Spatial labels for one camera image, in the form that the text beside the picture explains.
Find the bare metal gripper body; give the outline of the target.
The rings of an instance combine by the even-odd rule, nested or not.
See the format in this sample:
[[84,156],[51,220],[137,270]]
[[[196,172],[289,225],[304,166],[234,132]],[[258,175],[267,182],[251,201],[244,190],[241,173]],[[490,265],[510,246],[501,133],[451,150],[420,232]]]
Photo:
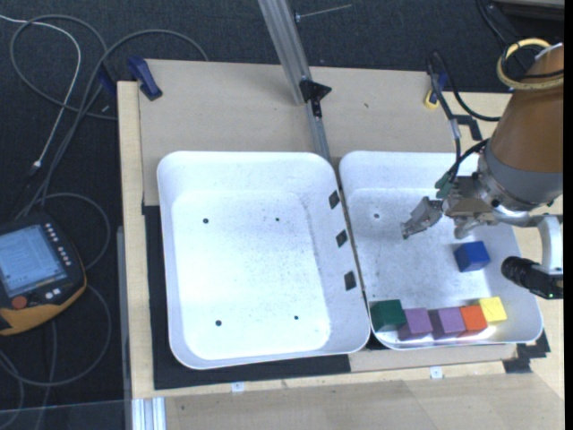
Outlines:
[[442,202],[443,212],[461,221],[493,223],[494,211],[509,198],[509,192],[489,173],[458,176]]

